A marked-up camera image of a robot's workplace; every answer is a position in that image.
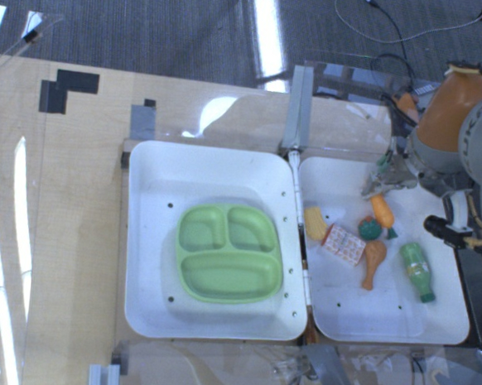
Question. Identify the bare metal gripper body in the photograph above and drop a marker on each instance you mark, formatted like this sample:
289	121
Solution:
401	174

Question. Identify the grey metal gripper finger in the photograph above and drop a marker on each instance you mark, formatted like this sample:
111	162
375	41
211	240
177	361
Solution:
370	186
385	184

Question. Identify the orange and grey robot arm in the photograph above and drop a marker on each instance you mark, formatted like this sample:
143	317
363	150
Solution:
450	117

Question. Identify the orange carrot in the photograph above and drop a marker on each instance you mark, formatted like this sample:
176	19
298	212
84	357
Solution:
382	213

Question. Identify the green and red toy vegetable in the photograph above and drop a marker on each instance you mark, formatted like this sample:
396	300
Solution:
369	229

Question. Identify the orange and white carton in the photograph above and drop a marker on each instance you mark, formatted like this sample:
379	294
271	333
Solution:
344	245

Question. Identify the yellow toy corn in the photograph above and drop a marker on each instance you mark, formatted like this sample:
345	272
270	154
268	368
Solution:
315	223

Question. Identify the brown toy chicken drumstick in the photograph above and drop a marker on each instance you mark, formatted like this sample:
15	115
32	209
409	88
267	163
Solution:
373	258

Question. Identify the green plastic bottle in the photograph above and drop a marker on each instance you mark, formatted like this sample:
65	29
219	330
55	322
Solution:
417	270

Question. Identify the white plastic tray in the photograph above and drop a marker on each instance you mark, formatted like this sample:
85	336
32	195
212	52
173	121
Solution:
154	239
381	315

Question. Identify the green divided plate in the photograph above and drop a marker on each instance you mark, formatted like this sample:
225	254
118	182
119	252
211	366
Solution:
228	275

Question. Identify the black cylinder on white bracket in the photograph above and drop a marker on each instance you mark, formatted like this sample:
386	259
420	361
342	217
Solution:
446	229

